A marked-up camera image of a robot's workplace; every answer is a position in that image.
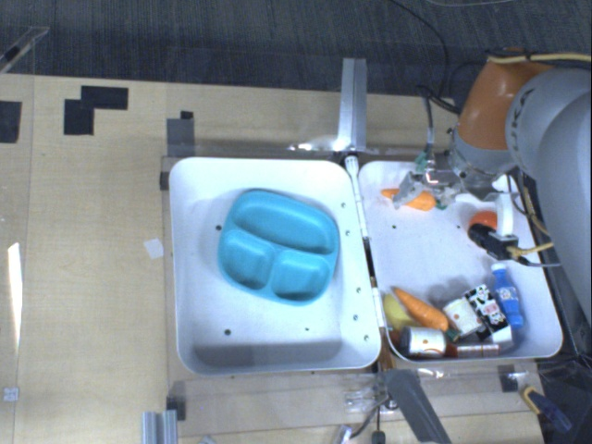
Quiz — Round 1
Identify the white plastic tray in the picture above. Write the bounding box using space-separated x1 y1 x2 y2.
167 156 383 377
358 159 565 363

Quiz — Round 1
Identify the white and orange cup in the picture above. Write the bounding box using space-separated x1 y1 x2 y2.
442 297 486 339

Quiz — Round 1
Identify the white and orange can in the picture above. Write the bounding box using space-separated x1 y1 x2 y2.
399 326 448 359

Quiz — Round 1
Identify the orange round fruit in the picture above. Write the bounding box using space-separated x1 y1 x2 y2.
468 210 499 230

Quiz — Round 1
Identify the blue plastic bottle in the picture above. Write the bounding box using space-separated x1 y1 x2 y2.
489 262 526 329

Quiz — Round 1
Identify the thin black and white rod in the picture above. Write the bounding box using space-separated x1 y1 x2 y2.
343 154 387 341

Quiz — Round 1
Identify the black cylinder on white bracket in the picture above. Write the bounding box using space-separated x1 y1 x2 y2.
467 191 522 261

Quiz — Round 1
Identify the black and white milk carton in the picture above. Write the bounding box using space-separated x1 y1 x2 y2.
463 283 513 344

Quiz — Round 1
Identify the orange carrot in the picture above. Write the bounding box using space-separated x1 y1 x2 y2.
380 187 449 213
392 286 462 343

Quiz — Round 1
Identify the yellow banana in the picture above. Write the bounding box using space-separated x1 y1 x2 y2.
383 292 413 333

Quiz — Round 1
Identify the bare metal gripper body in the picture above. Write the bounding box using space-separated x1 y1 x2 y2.
419 151 467 191

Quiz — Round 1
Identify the blue divided plate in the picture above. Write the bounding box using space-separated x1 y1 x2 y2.
216 189 341 307

